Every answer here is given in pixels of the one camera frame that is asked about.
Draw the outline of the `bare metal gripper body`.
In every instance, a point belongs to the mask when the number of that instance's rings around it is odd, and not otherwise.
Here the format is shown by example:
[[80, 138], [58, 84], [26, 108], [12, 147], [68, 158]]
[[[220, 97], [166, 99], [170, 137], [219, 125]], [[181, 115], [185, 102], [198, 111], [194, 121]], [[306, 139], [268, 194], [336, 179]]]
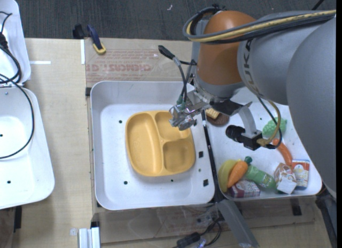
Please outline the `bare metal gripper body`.
[[182, 120], [185, 117], [194, 117], [199, 115], [202, 111], [210, 109], [212, 106], [209, 102], [206, 102], [201, 95], [198, 95], [195, 91], [188, 92], [186, 99], [184, 96], [180, 96], [174, 106], [170, 108], [170, 114], [181, 113]]

